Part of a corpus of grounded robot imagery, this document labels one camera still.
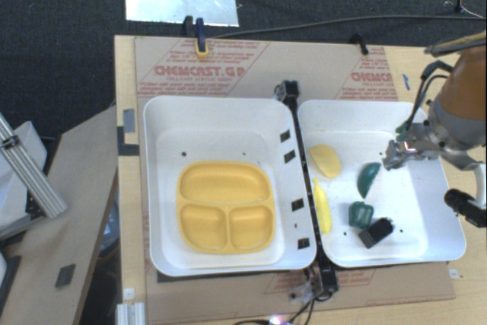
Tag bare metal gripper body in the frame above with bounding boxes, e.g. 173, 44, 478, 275
397, 121, 482, 170

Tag green melon slice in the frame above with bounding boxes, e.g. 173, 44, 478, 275
356, 161, 382, 200

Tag white plastic tray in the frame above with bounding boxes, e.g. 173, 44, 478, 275
142, 94, 318, 277
297, 99, 468, 269

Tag green bell pepper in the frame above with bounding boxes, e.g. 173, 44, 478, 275
348, 201, 375, 229

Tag pale yellow half-round slice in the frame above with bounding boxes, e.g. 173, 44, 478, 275
307, 144, 342, 180

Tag black and grey box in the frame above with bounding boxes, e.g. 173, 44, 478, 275
358, 217, 395, 250

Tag yellow banana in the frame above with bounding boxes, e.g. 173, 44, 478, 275
311, 177, 333, 235

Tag thin black rod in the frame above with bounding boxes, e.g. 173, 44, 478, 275
286, 97, 329, 272

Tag yellow divided plate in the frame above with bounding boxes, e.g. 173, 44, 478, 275
176, 160, 276, 256

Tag brown cardboard board red print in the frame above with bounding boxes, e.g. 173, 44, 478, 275
133, 37, 457, 317

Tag black cylinder on white bracket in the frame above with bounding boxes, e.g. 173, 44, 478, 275
444, 162, 487, 228

